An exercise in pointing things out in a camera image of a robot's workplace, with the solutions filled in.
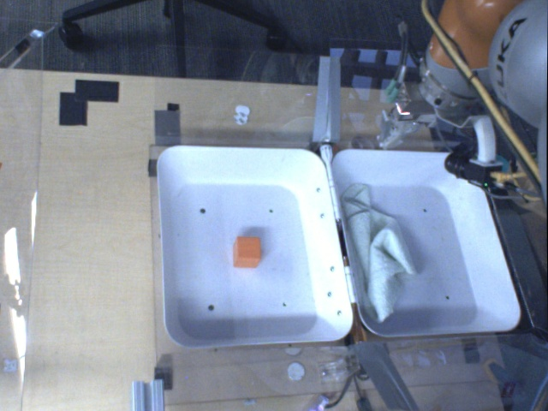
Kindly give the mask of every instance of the small white object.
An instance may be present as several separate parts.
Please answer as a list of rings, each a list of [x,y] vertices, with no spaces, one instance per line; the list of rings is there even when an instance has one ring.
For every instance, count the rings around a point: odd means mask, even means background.
[[[34,39],[41,39],[44,36],[45,36],[45,33],[43,33],[42,31],[39,31],[38,29],[34,29],[31,32],[31,37],[34,38]]]
[[[305,367],[300,362],[291,362],[288,366],[288,376],[295,382],[302,380],[305,373]]]
[[[285,353],[287,353],[289,356],[297,356],[302,351],[302,348],[300,347],[287,347],[285,349]]]
[[[234,121],[236,125],[245,125],[249,120],[251,110],[246,105],[237,105],[235,108]]]
[[[3,360],[3,372],[4,373],[15,373],[17,372],[17,367],[19,366],[17,360]]]

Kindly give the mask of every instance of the yellow cable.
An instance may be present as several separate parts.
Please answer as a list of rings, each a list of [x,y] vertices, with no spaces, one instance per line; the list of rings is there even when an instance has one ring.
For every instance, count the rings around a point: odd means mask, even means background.
[[[459,56],[453,44],[451,44],[450,40],[445,35],[444,31],[440,28],[438,22],[434,19],[434,17],[430,13],[427,2],[428,0],[422,0],[420,2],[420,8],[422,10],[423,16],[426,19],[426,22],[430,25],[430,27],[434,31],[434,34],[438,38],[439,42],[447,50],[447,53],[449,57],[451,58],[451,61],[453,61],[453,63],[462,71],[464,75],[466,75],[468,80],[470,80],[474,88],[478,91],[478,94],[483,99],[485,106],[491,112],[492,117],[495,119],[498,126],[502,129],[506,137],[508,137],[508,139],[510,140],[514,148],[518,151],[524,163],[533,173],[537,182],[540,182],[539,166],[536,164],[532,155],[529,153],[525,145],[523,145],[520,138],[514,132],[514,129],[512,129],[512,127],[506,121],[500,109],[497,107],[497,104],[495,104],[491,95],[487,91],[487,89],[484,87],[481,81],[477,78],[477,76],[472,72],[470,67],[461,59],[461,57]]]
[[[525,178],[527,174],[525,172],[506,173],[506,172],[492,172],[491,178],[501,184],[504,182],[513,182],[516,178]]]

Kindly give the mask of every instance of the white cloth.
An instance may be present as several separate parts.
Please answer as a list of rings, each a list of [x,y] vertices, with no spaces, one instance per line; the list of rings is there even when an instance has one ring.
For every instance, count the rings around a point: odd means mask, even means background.
[[[403,278],[416,270],[397,221],[373,210],[370,202],[364,184],[353,184],[342,194],[350,247],[365,273],[366,295],[374,309],[370,314],[382,323],[394,312]]]

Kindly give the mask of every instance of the black tape marking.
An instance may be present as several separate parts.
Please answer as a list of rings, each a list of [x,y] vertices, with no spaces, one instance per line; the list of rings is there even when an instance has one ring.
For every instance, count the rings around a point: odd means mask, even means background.
[[[59,99],[59,125],[87,125],[87,102],[76,99],[73,92],[62,92]]]
[[[76,80],[76,98],[80,101],[118,102],[119,82]]]
[[[158,176],[158,161],[152,158],[148,160],[148,176],[151,178]]]

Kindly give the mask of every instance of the gray carpet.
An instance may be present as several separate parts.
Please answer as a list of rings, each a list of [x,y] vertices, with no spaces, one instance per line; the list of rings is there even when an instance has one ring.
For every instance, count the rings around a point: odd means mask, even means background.
[[[59,22],[64,10],[88,1],[0,0],[0,51],[25,29]],[[300,61],[327,54],[340,39],[397,43],[401,18],[418,49],[431,35],[420,0],[239,1],[276,19],[289,35],[289,50],[302,54]],[[80,21],[88,42],[77,52],[65,48],[54,32],[46,41],[45,69],[176,76],[174,39],[163,7],[163,0],[153,0]],[[294,57],[265,47],[264,28],[192,1],[185,1],[184,11],[189,77],[307,81],[295,76]]]

